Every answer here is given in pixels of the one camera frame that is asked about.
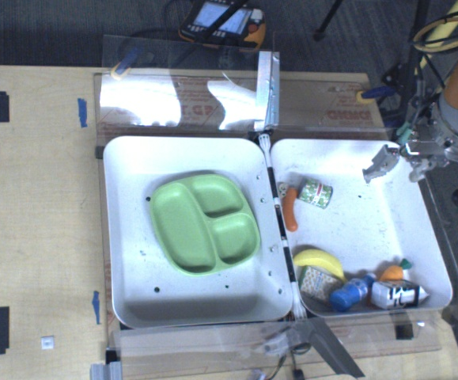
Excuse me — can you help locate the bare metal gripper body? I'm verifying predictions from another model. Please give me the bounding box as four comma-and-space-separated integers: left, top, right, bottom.
404, 121, 458, 170

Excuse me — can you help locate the orange sausage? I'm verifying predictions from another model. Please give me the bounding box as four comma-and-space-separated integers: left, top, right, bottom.
282, 188, 300, 234

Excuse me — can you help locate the green divided plate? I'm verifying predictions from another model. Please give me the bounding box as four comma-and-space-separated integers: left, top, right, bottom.
149, 173, 262, 277

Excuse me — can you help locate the green patterned carton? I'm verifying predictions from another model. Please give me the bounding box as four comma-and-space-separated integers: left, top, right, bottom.
297, 265, 343, 305

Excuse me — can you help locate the green and white can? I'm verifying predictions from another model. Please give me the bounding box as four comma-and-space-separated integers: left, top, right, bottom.
297, 177, 335, 211

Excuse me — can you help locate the white and black carton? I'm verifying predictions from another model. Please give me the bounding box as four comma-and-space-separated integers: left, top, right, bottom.
370, 279, 430, 311

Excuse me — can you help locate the blue bottle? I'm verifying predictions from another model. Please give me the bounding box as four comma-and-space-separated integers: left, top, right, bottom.
328, 273, 377, 314

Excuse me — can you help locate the white plastic tray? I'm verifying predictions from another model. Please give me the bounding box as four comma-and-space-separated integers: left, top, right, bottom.
102, 135, 295, 329
269, 138, 454, 318

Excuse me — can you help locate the yellow banana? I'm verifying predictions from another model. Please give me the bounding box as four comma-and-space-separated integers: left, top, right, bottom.
292, 248, 347, 283

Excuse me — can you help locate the orange carrot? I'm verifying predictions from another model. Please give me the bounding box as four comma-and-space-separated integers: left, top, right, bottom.
378, 258, 413, 283

